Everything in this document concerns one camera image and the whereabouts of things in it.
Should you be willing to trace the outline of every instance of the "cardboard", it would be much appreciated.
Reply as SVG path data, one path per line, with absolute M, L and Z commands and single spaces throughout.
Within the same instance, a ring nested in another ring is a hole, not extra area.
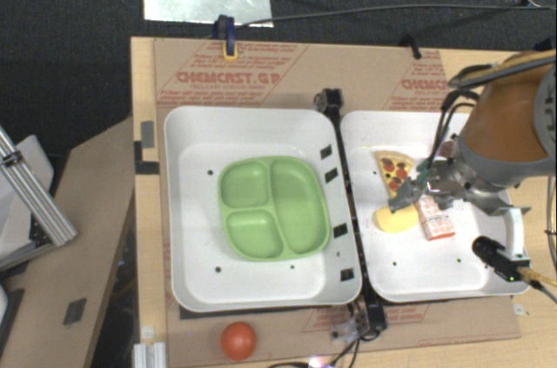
M 24 293 L 0 367 L 91 364 L 131 223 L 131 127 L 129 119 L 71 152 L 55 201 L 78 235 L 5 282 Z
M 148 237 L 138 235 L 138 241 L 143 241 L 147 248 L 153 237 L 162 239 L 162 243 L 156 240 L 153 245 L 153 249 L 159 248 L 161 252 L 158 255 L 152 252 L 150 256 L 155 255 L 157 264 L 164 267 L 166 282 L 165 289 L 153 296 L 156 300 L 152 304 L 140 305 L 145 311 L 144 315 L 140 311 L 142 327 L 150 327 L 153 319 L 159 320 L 158 326 L 152 327 L 154 333 L 142 338 L 142 342 L 165 341 L 169 365 L 173 368 L 230 363 L 219 349 L 218 340 L 220 332 L 238 320 L 250 323 L 258 334 L 258 347 L 250 362 L 338 353 L 343 345 L 332 342 L 330 330 L 349 316 L 347 309 L 340 306 L 181 318 L 169 284 L 170 242 L 165 202 L 162 126 L 172 108 L 182 104 L 204 104 L 311 109 L 315 95 L 323 88 L 339 87 L 345 98 L 345 114 L 351 110 L 437 111 L 446 94 L 446 80 L 458 70 L 470 64 L 501 61 L 512 54 L 423 50 L 423 58 L 417 61 L 410 50 L 401 48 L 255 42 L 238 42 L 238 48 L 238 61 L 230 63 L 222 58 L 222 44 L 217 41 L 160 38 L 132 41 L 132 54 L 136 58 L 132 78 L 134 89 L 137 89 L 134 107 L 141 111 L 140 117 L 134 120 L 135 138 L 141 140 L 141 123 L 153 123 L 158 138 L 156 145 L 145 152 L 160 163 L 160 175 L 150 177 L 150 184 L 152 187 L 158 181 L 160 193 L 156 198 L 162 200 L 160 223 L 157 219 L 157 223 L 152 224 L 156 230 Z M 141 187 L 144 179 L 144 176 L 136 179 L 138 193 L 149 196 L 146 186 Z M 152 261 L 150 258 L 144 260 L 139 253 L 138 269 L 144 272 L 147 280 L 149 274 L 142 268 L 151 267 Z M 153 288 L 150 285 L 145 289 L 151 291 Z M 165 328 L 161 329 L 163 308 Z M 388 330 L 379 340 L 361 345 L 362 352 L 520 336 L 509 298 L 394 305 L 387 308 L 387 316 Z

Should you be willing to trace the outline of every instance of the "green plate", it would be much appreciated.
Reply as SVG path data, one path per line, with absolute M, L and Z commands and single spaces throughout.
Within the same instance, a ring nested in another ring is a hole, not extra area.
M 315 172 L 295 157 L 256 157 L 218 177 L 218 203 L 229 245 L 254 261 L 321 251 L 331 227 Z

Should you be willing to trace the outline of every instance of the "red ball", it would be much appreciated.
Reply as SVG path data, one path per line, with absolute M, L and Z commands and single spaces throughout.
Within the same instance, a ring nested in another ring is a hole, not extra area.
M 220 347 L 226 356 L 239 362 L 249 358 L 255 350 L 257 338 L 252 327 L 244 322 L 226 326 L 220 335 Z

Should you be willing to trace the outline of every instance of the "metal profile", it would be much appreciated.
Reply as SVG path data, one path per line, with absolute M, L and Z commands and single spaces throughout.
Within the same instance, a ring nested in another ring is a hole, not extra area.
M 54 204 L 54 200 L 37 181 L 22 154 L 0 126 L 0 171 L 17 195 L 31 210 L 44 233 L 55 246 L 61 246 L 77 231 Z

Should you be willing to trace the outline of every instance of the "toy pizza slice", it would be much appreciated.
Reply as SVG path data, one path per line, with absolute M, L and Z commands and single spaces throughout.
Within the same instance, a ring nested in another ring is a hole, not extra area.
M 374 155 L 389 196 L 394 197 L 408 178 L 414 160 L 397 151 L 375 151 Z

